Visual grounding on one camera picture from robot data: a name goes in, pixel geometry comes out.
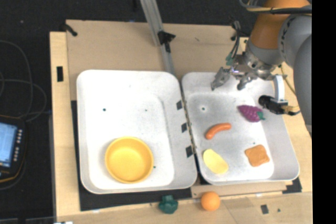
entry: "toy orange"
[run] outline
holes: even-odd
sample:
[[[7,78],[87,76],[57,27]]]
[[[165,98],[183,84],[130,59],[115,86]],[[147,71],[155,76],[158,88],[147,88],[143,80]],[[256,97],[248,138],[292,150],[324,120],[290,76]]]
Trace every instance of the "toy orange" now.
[[[208,191],[201,197],[201,205],[207,211],[215,211],[219,208],[221,199],[214,191]]]

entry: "orange sausage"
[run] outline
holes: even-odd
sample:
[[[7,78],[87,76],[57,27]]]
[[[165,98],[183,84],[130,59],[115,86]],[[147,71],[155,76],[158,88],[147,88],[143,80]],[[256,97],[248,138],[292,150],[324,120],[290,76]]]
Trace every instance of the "orange sausage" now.
[[[214,126],[212,126],[209,131],[207,131],[205,138],[206,139],[212,139],[216,133],[220,131],[225,131],[225,130],[230,130],[231,129],[231,124],[228,122],[225,123],[219,123]]]

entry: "white tray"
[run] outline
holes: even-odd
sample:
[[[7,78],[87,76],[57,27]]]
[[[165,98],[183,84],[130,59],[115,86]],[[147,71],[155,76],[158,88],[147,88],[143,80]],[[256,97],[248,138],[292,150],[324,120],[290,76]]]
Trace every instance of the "white tray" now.
[[[80,176],[95,194],[179,189],[197,178],[193,155],[186,149],[186,129],[178,80],[167,72],[87,70],[77,78]],[[151,148],[154,169],[144,181],[124,184],[104,165],[108,145],[134,136]]]
[[[212,91],[214,78],[215,73],[195,72],[182,79],[190,129],[204,179],[213,185],[295,179],[299,164],[282,116],[264,109],[266,120],[251,123],[237,109],[243,104],[261,108],[258,104],[261,95],[274,96],[272,82],[258,79],[238,91],[238,81],[230,77],[223,86]],[[231,123],[232,128],[207,140],[207,130],[223,122]],[[270,162],[252,167],[244,151],[258,144],[265,147]],[[228,172],[214,174],[209,170],[202,157],[208,148],[228,163]]]

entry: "yellow bowl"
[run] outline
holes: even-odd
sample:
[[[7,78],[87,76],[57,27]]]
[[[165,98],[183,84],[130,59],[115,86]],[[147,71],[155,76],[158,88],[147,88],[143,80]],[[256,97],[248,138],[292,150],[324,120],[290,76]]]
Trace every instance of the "yellow bowl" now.
[[[135,137],[121,137],[114,140],[105,153],[105,165],[110,175],[127,184],[145,180],[154,164],[151,149]]]

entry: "black bracket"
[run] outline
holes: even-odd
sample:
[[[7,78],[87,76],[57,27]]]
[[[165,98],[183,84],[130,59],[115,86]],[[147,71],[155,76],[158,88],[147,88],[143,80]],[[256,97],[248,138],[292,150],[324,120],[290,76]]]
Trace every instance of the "black bracket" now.
[[[164,32],[164,31],[160,31],[157,36],[159,37],[159,41],[160,41],[160,44],[163,45],[164,44],[164,47],[166,49],[166,52],[171,52],[170,51],[170,41],[172,41],[176,36],[173,35],[173,34],[169,34],[167,32]]]

